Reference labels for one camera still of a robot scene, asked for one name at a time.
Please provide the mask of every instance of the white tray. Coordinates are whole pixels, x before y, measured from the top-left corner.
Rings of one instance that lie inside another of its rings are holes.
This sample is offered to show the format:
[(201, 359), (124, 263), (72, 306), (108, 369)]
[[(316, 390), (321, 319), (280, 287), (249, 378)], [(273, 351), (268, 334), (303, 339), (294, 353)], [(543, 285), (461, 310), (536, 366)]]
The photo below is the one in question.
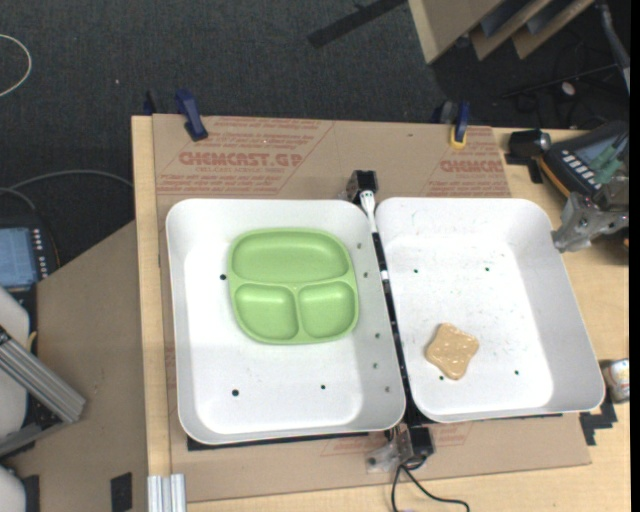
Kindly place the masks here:
[[(254, 229), (337, 236), (360, 298), (356, 327), (337, 341), (270, 345), (238, 326), (221, 280), (227, 252)], [(405, 395), (367, 219), (345, 201), (188, 199), (167, 217), (179, 416), (205, 444), (386, 430)]]
[[(410, 387), (425, 416), (455, 422), (600, 404), (602, 375), (537, 205), (392, 198), (376, 219)], [(480, 341), (457, 381), (424, 356), (443, 322)]]

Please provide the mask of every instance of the wooden table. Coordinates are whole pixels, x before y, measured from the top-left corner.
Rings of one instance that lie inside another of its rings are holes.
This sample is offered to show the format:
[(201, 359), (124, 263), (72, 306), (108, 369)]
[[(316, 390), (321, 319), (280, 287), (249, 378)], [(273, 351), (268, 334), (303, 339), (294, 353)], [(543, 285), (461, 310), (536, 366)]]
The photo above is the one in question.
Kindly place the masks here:
[[(494, 129), (506, 148), (511, 129)], [(551, 131), (557, 141), (575, 135)], [(171, 474), (165, 381), (161, 284), (158, 268), (158, 227), (154, 189), (153, 129), (150, 117), (132, 119), (136, 224), (140, 272), (142, 344), (147, 423), (149, 475)], [(505, 163), (513, 197), (539, 204), (554, 228), (560, 224), (565, 199), (547, 185), (534, 185), (521, 166)], [(611, 240), (563, 256), (587, 330), (599, 360), (629, 356), (628, 253)], [(427, 488), (438, 496), (465, 499), (474, 512), (518, 511), (624, 511), (630, 510), (629, 404), (616, 405), (618, 423), (598, 430), (597, 446), (590, 448), (592, 464), (566, 469), (430, 481)], [(458, 510), (460, 507), (427, 500), (412, 484), (400, 484), (401, 509)], [(190, 504), (189, 510), (390, 510), (390, 485), (307, 492)]]

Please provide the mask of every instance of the blue clamp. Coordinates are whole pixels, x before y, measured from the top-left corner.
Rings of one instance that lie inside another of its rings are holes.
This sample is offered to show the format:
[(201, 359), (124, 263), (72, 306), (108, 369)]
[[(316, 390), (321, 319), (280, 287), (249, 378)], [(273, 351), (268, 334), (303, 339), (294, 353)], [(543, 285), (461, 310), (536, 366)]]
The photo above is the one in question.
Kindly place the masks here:
[(206, 139), (209, 133), (202, 124), (202, 119), (200, 118), (196, 99), (193, 97), (193, 94), (187, 89), (178, 89), (175, 100), (178, 106), (178, 113), (187, 116), (187, 122), (184, 124), (184, 127), (191, 136), (191, 140), (195, 142)]
[(451, 146), (462, 149), (467, 144), (467, 127), (469, 126), (469, 102), (461, 101), (458, 105), (456, 124), (451, 130)]

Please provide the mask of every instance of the green toy plate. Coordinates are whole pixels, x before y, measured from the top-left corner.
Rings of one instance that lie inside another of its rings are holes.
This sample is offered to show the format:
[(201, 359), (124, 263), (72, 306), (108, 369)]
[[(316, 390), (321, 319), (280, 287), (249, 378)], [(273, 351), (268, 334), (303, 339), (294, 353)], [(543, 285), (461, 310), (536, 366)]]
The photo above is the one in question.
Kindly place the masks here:
[(358, 289), (344, 244), (316, 229), (260, 229), (238, 237), (228, 256), (236, 320), (265, 343), (332, 341), (358, 321)]

